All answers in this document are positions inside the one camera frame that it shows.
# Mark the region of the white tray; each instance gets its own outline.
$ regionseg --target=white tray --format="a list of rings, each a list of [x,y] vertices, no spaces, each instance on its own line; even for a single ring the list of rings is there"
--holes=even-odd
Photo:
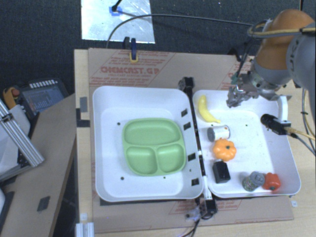
[[[112,202],[190,199],[201,194],[203,184],[190,103],[182,91],[103,86],[93,94],[93,113],[96,190],[102,199]],[[196,158],[187,160],[180,172],[170,175],[133,173],[124,158],[122,130],[128,121],[141,118],[166,118],[176,122],[183,133],[187,156],[195,154]],[[191,128],[184,130],[189,122]]]
[[[263,114],[278,116],[277,102],[259,97],[230,109],[226,105],[227,94],[227,91],[200,90],[193,96],[209,189],[221,198],[293,195],[299,192],[301,181],[287,136],[267,130],[260,122]],[[206,95],[208,110],[221,120],[220,124],[207,123],[198,113],[198,99],[201,95]],[[231,132],[229,140],[234,142],[237,149],[235,158],[227,162],[231,176],[227,183],[215,182],[212,170],[216,160],[212,152],[214,143],[208,140],[206,133],[211,125],[227,125]],[[241,182],[252,171],[277,173],[281,187],[275,192],[261,187],[251,193],[247,192]]]

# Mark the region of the red toy vegetable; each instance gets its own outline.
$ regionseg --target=red toy vegetable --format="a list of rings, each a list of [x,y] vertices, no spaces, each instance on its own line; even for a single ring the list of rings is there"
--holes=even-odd
[[[268,173],[265,176],[265,183],[262,186],[265,190],[271,190],[276,191],[278,188],[280,188],[281,182],[277,174]]]

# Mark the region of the toy pumpkin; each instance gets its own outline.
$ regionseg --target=toy pumpkin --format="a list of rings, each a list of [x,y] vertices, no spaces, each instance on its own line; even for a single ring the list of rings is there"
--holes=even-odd
[[[222,159],[223,161],[229,161],[231,159],[234,159],[237,150],[232,141],[219,139],[215,141],[213,152],[216,158]]]

